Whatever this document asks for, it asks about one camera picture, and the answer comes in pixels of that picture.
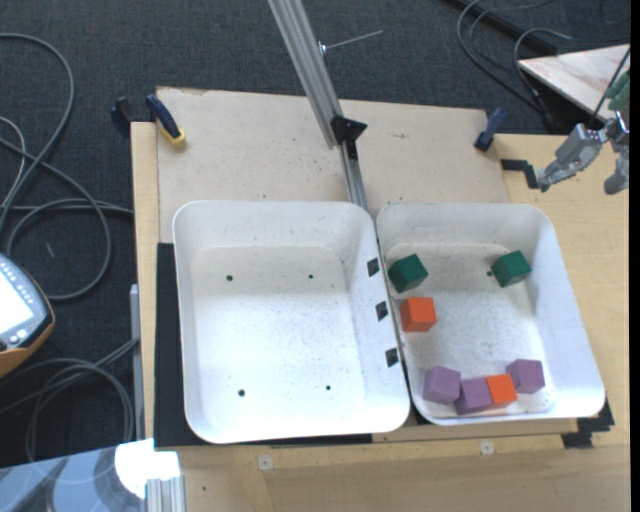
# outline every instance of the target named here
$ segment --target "orange cube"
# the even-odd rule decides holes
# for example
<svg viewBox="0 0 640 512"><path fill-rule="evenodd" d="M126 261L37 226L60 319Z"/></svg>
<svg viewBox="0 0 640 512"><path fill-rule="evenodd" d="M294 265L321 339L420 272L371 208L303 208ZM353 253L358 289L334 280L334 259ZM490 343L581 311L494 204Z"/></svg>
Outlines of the orange cube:
<svg viewBox="0 0 640 512"><path fill-rule="evenodd" d="M427 332L436 323L436 308L431 297L410 297L400 306L402 330Z"/></svg>
<svg viewBox="0 0 640 512"><path fill-rule="evenodd" d="M507 405L518 399L518 393L508 373L490 375L486 379L494 405Z"/></svg>

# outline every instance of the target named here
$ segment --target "empty white tray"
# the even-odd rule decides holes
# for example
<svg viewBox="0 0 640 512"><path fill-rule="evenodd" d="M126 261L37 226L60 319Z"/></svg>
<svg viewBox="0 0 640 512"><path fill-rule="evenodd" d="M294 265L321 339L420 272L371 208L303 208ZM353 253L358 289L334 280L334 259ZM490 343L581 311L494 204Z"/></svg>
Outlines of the empty white tray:
<svg viewBox="0 0 640 512"><path fill-rule="evenodd" d="M402 366L387 361L397 337L364 210L196 201L176 213L173 235L185 413L199 437L236 443L402 425L409 394Z"/></svg>
<svg viewBox="0 0 640 512"><path fill-rule="evenodd" d="M537 208L516 204L397 203L377 217L388 269L417 254L428 271L422 284L397 293L389 284L412 400L433 423L585 417L604 404L604 386L573 295L558 240ZM503 254L521 250L532 267L501 288L490 274ZM399 307L407 297L434 299L437 323L405 333ZM458 416L453 405L422 397L425 372L442 365L462 378L505 373L514 359L542 361L546 386L507 407Z"/></svg>

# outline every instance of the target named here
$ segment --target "blue clamp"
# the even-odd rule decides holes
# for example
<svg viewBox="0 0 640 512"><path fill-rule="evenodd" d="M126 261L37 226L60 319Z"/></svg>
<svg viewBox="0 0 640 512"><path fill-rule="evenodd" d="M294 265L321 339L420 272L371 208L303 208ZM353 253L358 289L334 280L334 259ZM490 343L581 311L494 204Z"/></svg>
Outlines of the blue clamp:
<svg viewBox="0 0 640 512"><path fill-rule="evenodd" d="M487 151L493 142L493 135L496 133L498 127L502 124L507 117L507 113L501 108L497 108L493 111L493 114L489 116L487 121L487 128L480 135L474 143L474 146L482 151Z"/></svg>
<svg viewBox="0 0 640 512"><path fill-rule="evenodd" d="M178 127L173 116L154 94L147 96L145 103L151 113L160 122L160 132L174 146L182 144L185 139L184 131Z"/></svg>

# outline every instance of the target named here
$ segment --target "green cube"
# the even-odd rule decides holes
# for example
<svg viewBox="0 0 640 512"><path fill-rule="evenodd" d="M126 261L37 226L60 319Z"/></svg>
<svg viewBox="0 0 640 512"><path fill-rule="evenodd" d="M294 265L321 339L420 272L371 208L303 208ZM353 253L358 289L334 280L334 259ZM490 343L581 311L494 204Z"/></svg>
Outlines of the green cube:
<svg viewBox="0 0 640 512"><path fill-rule="evenodd" d="M415 254L396 261L389 269L389 279L398 293L419 286L428 275L427 269Z"/></svg>
<svg viewBox="0 0 640 512"><path fill-rule="evenodd" d="M531 267L521 251L500 256L491 265L491 271L503 288L522 281L531 272Z"/></svg>

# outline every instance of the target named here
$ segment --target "cube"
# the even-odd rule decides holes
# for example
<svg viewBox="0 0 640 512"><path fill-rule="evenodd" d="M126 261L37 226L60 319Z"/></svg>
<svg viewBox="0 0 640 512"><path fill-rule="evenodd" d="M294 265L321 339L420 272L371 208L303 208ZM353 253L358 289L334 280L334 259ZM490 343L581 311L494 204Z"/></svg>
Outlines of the cube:
<svg viewBox="0 0 640 512"><path fill-rule="evenodd" d="M488 409L493 405L487 379L477 377L460 381L460 397L455 401L458 414L470 414Z"/></svg>
<svg viewBox="0 0 640 512"><path fill-rule="evenodd" d="M521 251L513 251L500 256L491 265L491 271L504 288L522 281L531 272L531 267Z"/></svg>
<svg viewBox="0 0 640 512"><path fill-rule="evenodd" d="M398 293L419 286L428 275L427 269L416 254L396 261L389 269L389 279Z"/></svg>
<svg viewBox="0 0 640 512"><path fill-rule="evenodd" d="M460 372L434 366L424 378L422 396L425 400L439 404L451 404L460 396Z"/></svg>
<svg viewBox="0 0 640 512"><path fill-rule="evenodd" d="M431 297L409 297L400 306L404 332L427 332L436 323L436 308Z"/></svg>
<svg viewBox="0 0 640 512"><path fill-rule="evenodd" d="M535 393L545 386L542 362L536 359L516 359L507 366L507 373L518 393Z"/></svg>
<svg viewBox="0 0 640 512"><path fill-rule="evenodd" d="M511 375L508 373L501 373L500 375L490 375L486 377L487 385L489 386L489 392L491 393L491 399L493 405L496 407L502 407L515 402L518 399L516 388L511 380Z"/></svg>

